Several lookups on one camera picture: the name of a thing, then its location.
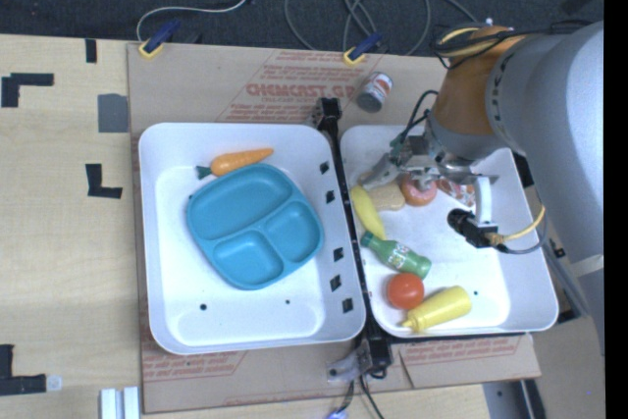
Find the cardboard box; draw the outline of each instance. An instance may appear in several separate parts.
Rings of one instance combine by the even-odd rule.
[[[353,341],[193,356],[156,344],[146,314],[137,142],[146,128],[163,122],[303,124],[324,96],[340,101],[340,132],[404,123],[418,96],[440,87],[445,69],[429,58],[367,55],[350,68],[339,53],[182,44],[166,45],[149,61],[137,46],[128,45],[128,65],[144,412],[344,395],[345,383],[329,382],[328,365],[346,357]],[[352,101],[374,70],[393,82],[377,114]],[[401,343],[392,354],[387,376],[370,382],[375,393],[540,375],[527,335]]]

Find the wooden table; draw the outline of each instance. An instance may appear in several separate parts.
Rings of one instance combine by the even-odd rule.
[[[105,388],[140,386],[137,278],[127,132],[100,133],[97,96],[128,95],[127,43],[0,36],[0,76],[53,73],[0,108],[0,344],[13,375],[58,375],[62,389],[0,396],[1,418],[98,417]],[[122,197],[88,197],[85,165]],[[481,385],[378,393],[387,418],[486,419]],[[337,398],[161,414],[165,418],[324,418]],[[358,396],[352,418],[375,414]]]

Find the white tray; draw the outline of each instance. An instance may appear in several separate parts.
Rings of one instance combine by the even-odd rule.
[[[277,283],[242,290],[209,264],[187,228],[185,207],[215,180],[199,180],[195,166],[267,146],[275,152],[263,162],[303,192],[325,242]],[[290,125],[160,124],[143,133],[138,148],[149,322],[162,347],[192,354],[349,340],[360,332],[365,307],[334,159],[322,134]]]
[[[371,170],[402,126],[359,126],[349,129],[340,140],[342,161],[349,187]],[[413,134],[420,134],[415,128]],[[512,154],[507,149],[495,152],[478,167],[484,175],[498,175],[492,185],[493,217],[502,234],[520,231],[532,222]],[[432,260],[425,279],[426,296],[434,291],[460,285],[470,294],[473,307],[463,318],[439,325],[422,334],[399,324],[404,311],[390,307],[385,287],[394,271],[384,266],[368,248],[361,256],[369,289],[373,315],[379,325],[400,338],[423,338],[534,332],[549,328],[558,315],[555,292],[541,250],[526,255],[507,255],[492,248],[477,249],[467,243],[447,223],[453,208],[462,206],[439,191],[424,207],[405,205],[398,211],[380,213],[387,238],[398,240]],[[358,238],[364,232],[356,218]],[[508,244],[527,248],[538,241],[530,233]]]

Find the blue plate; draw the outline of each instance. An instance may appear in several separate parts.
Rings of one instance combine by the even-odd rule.
[[[323,245],[318,215],[294,182],[258,163],[218,177],[187,204],[187,225],[207,259],[237,288],[271,285]]]

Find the banana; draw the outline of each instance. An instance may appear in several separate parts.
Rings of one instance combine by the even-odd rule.
[[[355,185],[350,191],[353,209],[364,228],[379,239],[386,239],[384,223],[375,208],[371,196],[362,185]]]

